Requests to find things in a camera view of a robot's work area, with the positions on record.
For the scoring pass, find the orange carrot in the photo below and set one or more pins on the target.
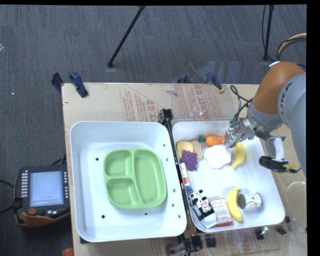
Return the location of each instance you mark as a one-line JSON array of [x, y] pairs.
[[213, 140]]

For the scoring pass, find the white red blue tube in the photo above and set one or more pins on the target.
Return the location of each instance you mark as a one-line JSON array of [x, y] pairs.
[[184, 175]]

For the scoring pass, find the tan bread slice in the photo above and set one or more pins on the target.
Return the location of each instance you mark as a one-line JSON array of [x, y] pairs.
[[198, 148]]

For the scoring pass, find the green divided plate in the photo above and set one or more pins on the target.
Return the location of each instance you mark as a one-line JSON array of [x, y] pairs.
[[147, 175]]

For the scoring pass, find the yellow rounded toy food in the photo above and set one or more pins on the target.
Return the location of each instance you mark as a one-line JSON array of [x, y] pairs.
[[183, 146]]

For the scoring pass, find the purple grapes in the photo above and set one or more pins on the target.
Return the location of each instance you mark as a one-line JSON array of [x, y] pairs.
[[189, 161]]

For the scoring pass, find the large yellow banana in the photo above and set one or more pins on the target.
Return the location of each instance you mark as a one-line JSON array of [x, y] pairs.
[[233, 202]]

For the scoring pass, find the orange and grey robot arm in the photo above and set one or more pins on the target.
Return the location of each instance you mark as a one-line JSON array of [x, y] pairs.
[[275, 92]]

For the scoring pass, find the white fried egg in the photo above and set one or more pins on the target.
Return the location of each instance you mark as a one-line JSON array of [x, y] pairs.
[[217, 157]]

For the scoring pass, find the white plastic tray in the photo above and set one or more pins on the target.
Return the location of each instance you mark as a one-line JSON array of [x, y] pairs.
[[90, 200], [252, 175]]

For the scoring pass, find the cow print carton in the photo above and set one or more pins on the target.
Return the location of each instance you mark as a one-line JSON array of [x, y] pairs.
[[202, 203]]

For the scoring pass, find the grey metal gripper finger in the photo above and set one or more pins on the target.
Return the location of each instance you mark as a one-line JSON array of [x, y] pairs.
[[227, 142], [234, 144]]

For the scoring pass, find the brown cardboard board red print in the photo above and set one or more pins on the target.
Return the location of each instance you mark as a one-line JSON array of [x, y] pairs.
[[112, 102]]

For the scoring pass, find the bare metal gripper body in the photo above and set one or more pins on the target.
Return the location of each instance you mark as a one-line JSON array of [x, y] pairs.
[[242, 131]]

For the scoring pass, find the small yellow banana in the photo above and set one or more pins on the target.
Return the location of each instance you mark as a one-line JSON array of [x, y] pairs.
[[240, 155]]

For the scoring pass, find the white printed can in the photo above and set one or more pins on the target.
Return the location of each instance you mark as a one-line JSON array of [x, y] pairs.
[[252, 200]]

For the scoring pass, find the black cylinder on white bracket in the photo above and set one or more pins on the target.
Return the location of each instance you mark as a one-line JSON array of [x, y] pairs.
[[271, 163]]

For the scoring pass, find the orange carton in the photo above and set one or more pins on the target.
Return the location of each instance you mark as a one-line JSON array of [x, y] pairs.
[[221, 212]]

